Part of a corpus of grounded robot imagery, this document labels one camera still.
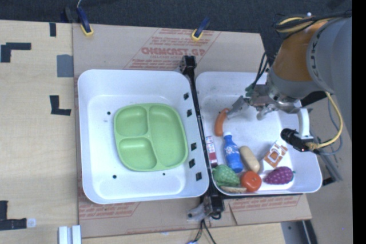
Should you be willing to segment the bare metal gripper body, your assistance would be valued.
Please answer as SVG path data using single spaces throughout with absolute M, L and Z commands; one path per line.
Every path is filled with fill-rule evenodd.
M 281 94 L 275 87 L 268 85 L 256 85 L 249 98 L 249 104 L 262 113 L 279 110 L 297 113 L 301 109 L 298 99 Z

